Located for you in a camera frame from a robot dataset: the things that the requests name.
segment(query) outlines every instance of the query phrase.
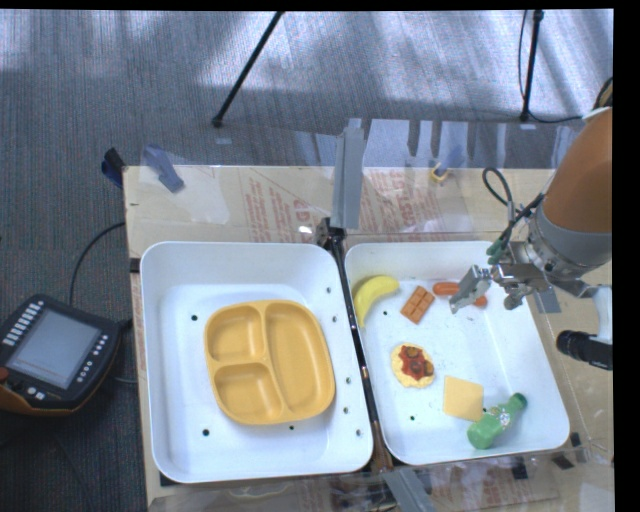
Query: green bottle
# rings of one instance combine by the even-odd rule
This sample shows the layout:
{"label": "green bottle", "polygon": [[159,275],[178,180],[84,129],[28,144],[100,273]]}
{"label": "green bottle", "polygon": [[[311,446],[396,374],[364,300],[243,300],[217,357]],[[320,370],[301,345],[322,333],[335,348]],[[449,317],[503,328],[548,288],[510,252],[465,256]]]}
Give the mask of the green bottle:
{"label": "green bottle", "polygon": [[511,426],[516,413],[526,406],[527,399],[524,395],[514,393],[506,403],[491,407],[467,429],[469,441],[479,450],[490,448],[496,437]]}

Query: orange divided plate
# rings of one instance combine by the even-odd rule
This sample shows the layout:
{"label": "orange divided plate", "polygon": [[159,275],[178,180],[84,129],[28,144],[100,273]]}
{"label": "orange divided plate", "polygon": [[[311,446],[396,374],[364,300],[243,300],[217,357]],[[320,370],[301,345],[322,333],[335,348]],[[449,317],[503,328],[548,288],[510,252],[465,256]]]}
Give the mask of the orange divided plate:
{"label": "orange divided plate", "polygon": [[204,331],[213,393],[247,425],[296,421],[323,412],[335,395],[329,349],[315,315],[288,300],[219,309]]}

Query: black pole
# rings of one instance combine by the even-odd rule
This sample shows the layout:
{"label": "black pole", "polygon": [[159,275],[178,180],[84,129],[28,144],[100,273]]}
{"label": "black pole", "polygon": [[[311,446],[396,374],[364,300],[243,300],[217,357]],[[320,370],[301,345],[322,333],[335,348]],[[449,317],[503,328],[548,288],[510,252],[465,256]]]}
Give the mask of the black pole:
{"label": "black pole", "polygon": [[533,82],[533,66],[536,63],[536,50],[538,48],[538,32],[540,32],[540,22],[544,18],[542,9],[536,9],[533,11],[533,33],[531,35],[531,50],[529,52],[529,69],[527,71],[527,85],[524,91],[524,103],[522,105],[522,112],[520,113],[520,120],[526,121],[529,119],[529,99],[531,97],[531,83]]}
{"label": "black pole", "polygon": [[240,76],[238,77],[238,80],[236,80],[236,83],[233,85],[233,88],[231,89],[231,92],[227,96],[227,99],[225,100],[224,104],[222,105],[222,108],[220,108],[219,112],[215,115],[215,117],[211,121],[213,126],[215,126],[216,128],[220,128],[220,126],[222,126],[222,118],[224,117],[227,110],[231,106],[231,103],[233,102],[233,98],[235,98],[236,94],[240,90],[240,87],[242,87],[242,83],[244,82],[244,79],[247,78],[249,71],[251,71],[251,68],[253,67],[253,63],[256,61],[256,59],[260,55],[260,52],[262,51],[262,48],[264,48],[264,45],[267,44],[267,41],[269,40],[269,36],[271,35],[271,32],[273,32],[273,29],[276,28],[278,21],[280,21],[280,18],[284,13],[285,11],[276,11],[275,15],[271,19],[271,22],[269,23],[269,26],[267,27],[267,30],[265,30],[264,34],[262,34],[260,41],[258,41],[258,45],[256,46],[255,50],[253,50],[253,53],[251,54],[251,57],[249,57],[249,60],[245,64],[244,69],[242,70],[242,73],[240,73]]}

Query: gray fabric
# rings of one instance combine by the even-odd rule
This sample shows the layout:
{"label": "gray fabric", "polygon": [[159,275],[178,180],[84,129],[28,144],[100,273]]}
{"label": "gray fabric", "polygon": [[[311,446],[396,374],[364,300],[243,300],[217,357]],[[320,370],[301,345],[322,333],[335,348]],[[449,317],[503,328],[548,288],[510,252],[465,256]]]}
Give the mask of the gray fabric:
{"label": "gray fabric", "polygon": [[[613,75],[613,10],[544,14],[531,111],[583,115]],[[216,131],[211,119],[272,15],[0,10],[0,319],[37,292],[66,300],[82,250],[123,220],[122,191],[100,171],[111,147],[128,164],[150,142],[186,162],[299,164],[326,162],[330,142],[278,135],[337,136],[350,118],[517,128],[523,11],[388,11],[285,14]],[[531,29],[529,12],[523,84]],[[514,143],[499,158],[543,149]],[[128,270],[114,230],[83,262],[75,305],[130,318]],[[132,343],[127,332],[115,375],[134,376]],[[111,384],[0,448],[0,508],[146,508],[137,388]]]}

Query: yellow banana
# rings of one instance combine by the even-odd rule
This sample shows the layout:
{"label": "yellow banana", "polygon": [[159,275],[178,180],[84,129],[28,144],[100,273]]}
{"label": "yellow banana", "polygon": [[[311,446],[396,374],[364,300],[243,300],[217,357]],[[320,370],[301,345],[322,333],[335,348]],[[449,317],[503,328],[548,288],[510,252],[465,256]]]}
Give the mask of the yellow banana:
{"label": "yellow banana", "polygon": [[353,307],[358,325],[364,327],[364,318],[379,298],[398,289],[400,283],[391,276],[379,275],[368,278],[355,291]]}

